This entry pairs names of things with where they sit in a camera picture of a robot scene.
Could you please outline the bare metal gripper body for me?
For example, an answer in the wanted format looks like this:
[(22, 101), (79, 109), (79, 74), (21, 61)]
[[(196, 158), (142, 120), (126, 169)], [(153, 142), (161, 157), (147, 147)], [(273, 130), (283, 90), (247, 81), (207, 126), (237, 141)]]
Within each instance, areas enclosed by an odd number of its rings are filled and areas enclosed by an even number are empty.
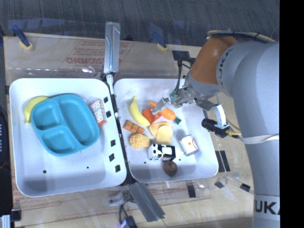
[(192, 104), (200, 98), (200, 95), (190, 86), (173, 90), (173, 106), (182, 107), (184, 104)]

